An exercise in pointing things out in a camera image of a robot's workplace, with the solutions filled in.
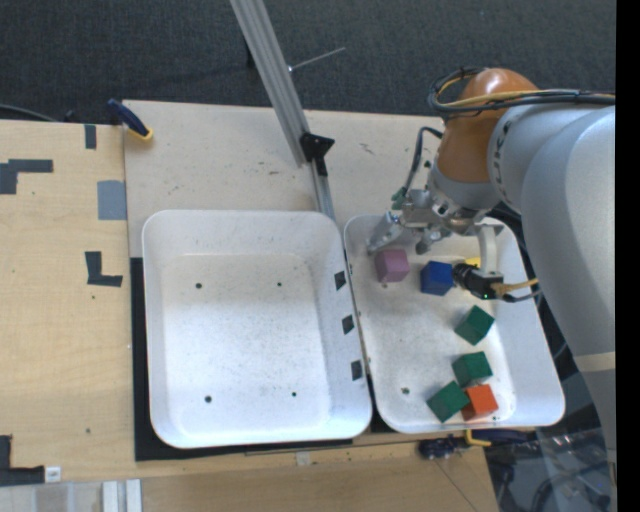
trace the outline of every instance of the block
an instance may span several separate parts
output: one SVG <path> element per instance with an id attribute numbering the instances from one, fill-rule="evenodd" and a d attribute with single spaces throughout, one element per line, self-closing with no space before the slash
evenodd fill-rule
<path id="1" fill-rule="evenodd" d="M 472 345 L 477 345 L 487 335 L 492 325 L 493 317 L 474 305 L 467 311 L 454 331 Z"/>
<path id="2" fill-rule="evenodd" d="M 444 295 L 453 288 L 453 266 L 441 261 L 430 261 L 420 271 L 420 291 L 431 295 Z"/>
<path id="3" fill-rule="evenodd" d="M 469 397 L 455 380 L 452 380 L 427 400 L 427 405 L 441 423 L 469 404 Z"/>
<path id="4" fill-rule="evenodd" d="M 484 352 L 465 354 L 451 365 L 460 387 L 482 384 L 493 375 L 491 366 Z"/>
<path id="5" fill-rule="evenodd" d="M 409 260 L 404 249 L 384 249 L 374 257 L 378 281 L 397 283 L 409 273 Z"/>
<path id="6" fill-rule="evenodd" d="M 460 412 L 465 421 L 491 414 L 498 410 L 498 402 L 489 384 L 480 384 L 464 390 L 469 403 Z"/>

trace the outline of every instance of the black clamp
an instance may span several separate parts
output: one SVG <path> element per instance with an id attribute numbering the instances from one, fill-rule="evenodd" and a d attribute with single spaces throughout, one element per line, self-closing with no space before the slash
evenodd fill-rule
<path id="1" fill-rule="evenodd" d="M 320 135 L 314 135 L 312 133 L 303 133 L 302 137 L 300 137 L 300 144 L 302 145 L 304 156 L 307 162 L 315 161 L 319 176 L 328 176 L 324 156 L 334 143 L 334 139 L 321 137 Z"/>

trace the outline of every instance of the green block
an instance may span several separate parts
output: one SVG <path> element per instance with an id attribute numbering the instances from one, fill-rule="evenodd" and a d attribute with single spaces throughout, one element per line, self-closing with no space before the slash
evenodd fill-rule
<path id="1" fill-rule="evenodd" d="M 493 375 L 484 352 L 460 356 L 451 366 L 456 379 L 458 379 L 458 384 L 463 388 L 482 384 Z"/>
<path id="2" fill-rule="evenodd" d="M 454 331 L 472 345 L 477 345 L 487 335 L 492 324 L 493 317 L 489 313 L 473 306 Z"/>
<path id="3" fill-rule="evenodd" d="M 454 380 L 427 400 L 427 405 L 442 423 L 469 403 L 469 397 Z"/>

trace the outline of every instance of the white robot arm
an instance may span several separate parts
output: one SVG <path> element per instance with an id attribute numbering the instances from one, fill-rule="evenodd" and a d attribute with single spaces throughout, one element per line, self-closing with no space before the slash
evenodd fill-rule
<path id="1" fill-rule="evenodd" d="M 465 79 L 456 101 L 439 102 Z M 369 252 L 404 229 L 420 237 L 418 252 L 475 235 L 500 202 L 520 214 L 538 285 L 600 418 L 616 507 L 615 96 L 539 90 L 513 71 L 476 68 L 435 82 L 430 103 L 446 125 L 427 186 L 411 189 L 410 172 L 401 213 L 381 219 Z"/>

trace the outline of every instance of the white tray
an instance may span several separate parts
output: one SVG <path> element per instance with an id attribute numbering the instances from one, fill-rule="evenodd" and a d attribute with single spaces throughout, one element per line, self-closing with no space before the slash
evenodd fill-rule
<path id="1" fill-rule="evenodd" d="M 372 405 L 333 221 L 165 210 L 146 221 L 142 244 L 150 413 L 163 441 L 250 445 L 366 429 Z"/>
<path id="2" fill-rule="evenodd" d="M 483 301 L 457 287 L 444 296 L 420 291 L 420 269 L 429 260 L 454 263 L 479 257 L 476 237 L 452 235 L 420 256 L 414 250 L 418 239 L 406 230 L 389 248 L 405 249 L 410 274 L 399 283 L 379 283 L 373 257 L 366 251 L 366 240 L 379 220 L 374 215 L 354 217 L 344 237 L 375 401 L 384 421 L 408 434 L 557 422 L 564 413 L 564 394 L 534 301 Z M 497 236 L 497 245 L 498 270 L 505 282 L 526 281 L 517 241 L 506 226 Z M 495 319 L 475 346 L 454 332 L 473 305 Z M 493 376 L 487 384 L 499 409 L 469 421 L 458 412 L 440 422 L 426 400 L 455 380 L 453 361 L 479 351 L 489 360 Z"/>

